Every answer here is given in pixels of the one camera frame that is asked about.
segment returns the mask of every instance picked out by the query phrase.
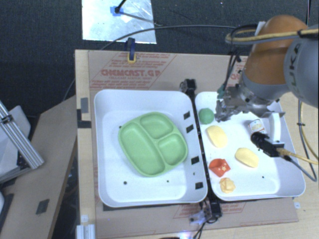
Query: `green plate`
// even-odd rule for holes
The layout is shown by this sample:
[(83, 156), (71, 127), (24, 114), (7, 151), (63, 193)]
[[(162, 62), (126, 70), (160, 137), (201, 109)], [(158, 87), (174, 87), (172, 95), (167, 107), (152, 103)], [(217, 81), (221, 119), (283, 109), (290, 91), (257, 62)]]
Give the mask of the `green plate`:
[(136, 170), (149, 177), (170, 171), (188, 154), (180, 131), (166, 115), (158, 112), (125, 123), (119, 131), (119, 142)]

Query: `black cable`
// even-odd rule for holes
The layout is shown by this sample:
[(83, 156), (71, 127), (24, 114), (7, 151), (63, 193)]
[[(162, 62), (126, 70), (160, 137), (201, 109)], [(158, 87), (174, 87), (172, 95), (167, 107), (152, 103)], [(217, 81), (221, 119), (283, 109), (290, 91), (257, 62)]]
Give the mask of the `black cable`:
[(142, 29), (139, 31), (135, 31), (126, 35), (123, 35), (114, 41), (108, 43), (107, 45), (103, 46), (100, 50), (104, 50), (107, 47), (111, 46), (112, 44), (116, 43), (119, 40), (122, 40), (124, 38), (130, 37), (135, 34), (143, 33), (143, 32), (148, 32), (148, 31), (153, 31), (153, 30), (163, 30), (163, 29), (174, 29), (174, 28), (191, 28), (191, 27), (210, 27), (210, 28), (235, 28), (233, 26), (223, 26), (223, 25), (173, 25), (173, 26), (159, 26), (159, 27), (153, 27), (153, 28), (147, 28), (147, 29)]
[(257, 29), (257, 26), (258, 24), (248, 24), (248, 25), (238, 26), (230, 32), (230, 37), (233, 37), (233, 35), (239, 30)]
[(309, 23), (310, 7), (311, 7), (311, 0), (308, 0), (308, 4), (307, 4), (307, 15), (306, 15), (306, 25), (308, 25), (308, 23)]
[(75, 79), (73, 79), (73, 81), (71, 82), (70, 86), (68, 87), (68, 89), (67, 89), (67, 91), (66, 91), (66, 93), (65, 93), (65, 95), (64, 95), (64, 97), (62, 99), (62, 102), (66, 100), (66, 98), (67, 98), (67, 96), (68, 96), (68, 94), (69, 94), (69, 92), (70, 92), (70, 90), (71, 90), (71, 88), (72, 88), (74, 83), (75, 83)]
[(235, 51), (234, 53), (231, 54), (231, 57), (229, 59), (229, 63), (228, 63), (228, 67), (227, 67), (227, 73), (226, 73), (226, 79), (224, 81), (224, 84), (223, 84), (223, 90), (225, 91), (226, 89), (226, 86), (227, 86), (227, 83), (228, 83), (228, 80), (230, 78), (230, 75), (234, 69), (234, 65), (237, 62), (241, 62), (241, 59), (239, 57), (239, 54), (242, 53), (242, 52), (238, 52), (238, 51)]
[(213, 219), (213, 218), (211, 218), (210, 220), (208, 220), (208, 221), (206, 221), (206, 223), (208, 223), (208, 224), (214, 224), (215, 222), (217, 222), (218, 221), (218, 218), (215, 218), (215, 219)]
[(196, 232), (196, 234), (194, 235), (194, 237), (193, 237), (192, 239), (200, 239), (201, 233), (203, 232), (203, 228), (204, 228), (205, 224), (206, 224), (206, 222), (204, 222), (204, 223), (201, 225), (200, 229)]

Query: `black clamp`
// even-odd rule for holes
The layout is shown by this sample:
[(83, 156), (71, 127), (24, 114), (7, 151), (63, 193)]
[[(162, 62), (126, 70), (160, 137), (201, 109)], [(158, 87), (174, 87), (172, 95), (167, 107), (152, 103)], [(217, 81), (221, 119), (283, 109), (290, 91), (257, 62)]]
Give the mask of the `black clamp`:
[(251, 135), (250, 140), (257, 146), (257, 148), (262, 149), (265, 154), (270, 157), (279, 157), (279, 152), (277, 148), (283, 148), (285, 145), (283, 143), (273, 144), (267, 139), (270, 139), (266, 134), (255, 132)]
[(206, 156), (205, 156), (205, 150), (202, 142), (202, 136), (201, 136), (201, 131), (200, 131), (200, 125), (199, 125), (199, 119), (197, 115), (197, 108), (196, 108), (196, 103), (195, 103), (195, 90), (197, 89), (197, 84), (195, 79), (185, 79), (183, 82), (180, 83), (179, 85), (179, 90), (186, 95), (191, 100), (192, 106), (193, 106), (193, 113), (194, 113), (194, 118), (196, 122), (196, 129), (198, 133), (198, 140), (199, 140), (199, 145), (200, 145), (200, 150), (202, 154), (202, 160), (204, 163), (204, 170), (205, 170), (205, 175), (206, 175), (206, 181), (207, 181), (207, 187), (208, 187), (208, 199), (209, 199), (209, 205), (210, 205), (210, 210), (211, 210), (211, 217), (213, 219), (217, 219), (222, 216), (222, 210), (220, 206), (220, 201), (215, 195), (215, 193), (212, 190), (211, 183), (210, 183), (210, 178), (209, 178), (209, 173), (208, 173), (208, 167), (205, 165), (207, 163), (206, 161)]
[(9, 114), (8, 116), (1, 118), (0, 123), (7, 124), (12, 120), (13, 120), (13, 117), (12, 117), (12, 115)]

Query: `white tray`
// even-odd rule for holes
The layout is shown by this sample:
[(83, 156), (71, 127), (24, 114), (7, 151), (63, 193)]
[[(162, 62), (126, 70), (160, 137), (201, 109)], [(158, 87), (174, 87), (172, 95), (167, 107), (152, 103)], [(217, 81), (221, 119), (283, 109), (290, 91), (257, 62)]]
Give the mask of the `white tray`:
[[(195, 203), (207, 195), (207, 182), (192, 110), (187, 95), (177, 91), (102, 90), (94, 99), (98, 179), (101, 200), (110, 207)], [(123, 153), (119, 127), (149, 112), (167, 115), (184, 136), (186, 160), (158, 177), (138, 173)], [(193, 125), (189, 133), (186, 128)], [(192, 159), (198, 162), (192, 165)]]
[[(199, 113), (202, 108), (210, 108), (215, 113), (217, 100), (216, 92), (202, 92), (196, 96), (196, 108)], [(279, 103), (269, 106), (271, 111), (281, 111)], [(228, 177), (234, 181), (236, 189), (232, 193), (223, 193), (220, 189), (220, 177), (209, 171), (211, 185), (218, 198), (225, 201), (252, 200), (278, 197), (294, 197), (301, 195), (305, 190), (305, 181), (302, 172), (292, 163), (282, 158), (270, 158), (250, 140), (248, 123), (258, 119), (252, 113), (233, 115), (230, 120), (201, 125), (201, 133), (207, 159), (207, 165), (215, 158), (223, 158), (231, 170), (221, 178)], [(268, 119), (260, 119), (267, 132), (269, 132)], [(220, 126), (228, 137), (228, 144), (224, 148), (216, 148), (207, 137), (206, 129), (211, 125)], [(291, 152), (294, 147), (287, 129), (285, 119), (281, 118), (281, 141), (285, 148)], [(257, 168), (250, 168), (235, 159), (238, 148), (245, 147), (252, 150), (259, 157)]]

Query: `yellow potato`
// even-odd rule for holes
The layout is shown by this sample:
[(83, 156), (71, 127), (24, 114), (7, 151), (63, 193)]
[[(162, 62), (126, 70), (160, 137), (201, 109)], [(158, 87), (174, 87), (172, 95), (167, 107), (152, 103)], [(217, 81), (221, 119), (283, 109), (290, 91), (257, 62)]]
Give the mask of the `yellow potato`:
[(211, 125), (206, 129), (206, 132), (211, 142), (217, 148), (223, 148), (227, 145), (227, 135), (221, 127), (217, 125)]
[(259, 157), (247, 148), (239, 148), (235, 153), (235, 158), (245, 165), (256, 168), (258, 166)]
[(229, 178), (222, 178), (219, 184), (221, 191), (226, 194), (233, 192), (236, 188), (234, 182)]

